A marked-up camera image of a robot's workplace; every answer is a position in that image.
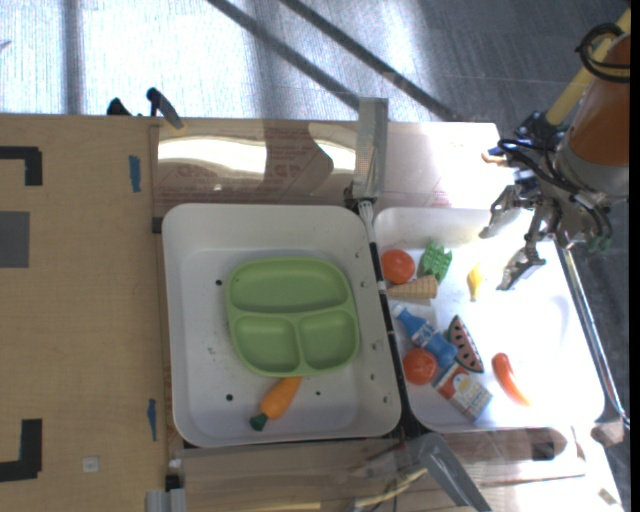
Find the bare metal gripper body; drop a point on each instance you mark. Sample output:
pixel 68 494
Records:
pixel 575 212

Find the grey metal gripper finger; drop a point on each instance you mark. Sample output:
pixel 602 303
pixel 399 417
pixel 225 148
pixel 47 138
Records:
pixel 522 262
pixel 502 215

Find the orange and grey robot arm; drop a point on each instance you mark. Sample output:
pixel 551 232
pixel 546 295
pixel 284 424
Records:
pixel 600 120

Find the yellow banana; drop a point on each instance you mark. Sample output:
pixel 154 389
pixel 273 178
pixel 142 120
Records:
pixel 475 281

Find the white plastic tray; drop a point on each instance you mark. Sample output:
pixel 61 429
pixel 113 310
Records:
pixel 540 330
pixel 200 310

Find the green ridged toy vegetable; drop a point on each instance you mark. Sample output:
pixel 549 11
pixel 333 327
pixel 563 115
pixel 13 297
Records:
pixel 434 261

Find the watermelon slice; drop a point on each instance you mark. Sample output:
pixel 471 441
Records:
pixel 465 345

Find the tan ice cream cone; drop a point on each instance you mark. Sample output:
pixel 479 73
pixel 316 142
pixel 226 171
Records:
pixel 417 288

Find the orange ball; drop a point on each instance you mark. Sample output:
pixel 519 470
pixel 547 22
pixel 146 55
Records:
pixel 398 266
pixel 420 366

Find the blue bottle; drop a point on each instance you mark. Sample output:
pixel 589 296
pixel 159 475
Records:
pixel 425 336

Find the orange and white carton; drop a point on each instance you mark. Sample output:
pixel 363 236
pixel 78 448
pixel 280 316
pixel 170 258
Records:
pixel 462 391

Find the green divided plate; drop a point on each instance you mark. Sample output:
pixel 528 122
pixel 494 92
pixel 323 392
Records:
pixel 287 287

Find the orange carrot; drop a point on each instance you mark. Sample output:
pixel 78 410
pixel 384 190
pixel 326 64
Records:
pixel 280 397

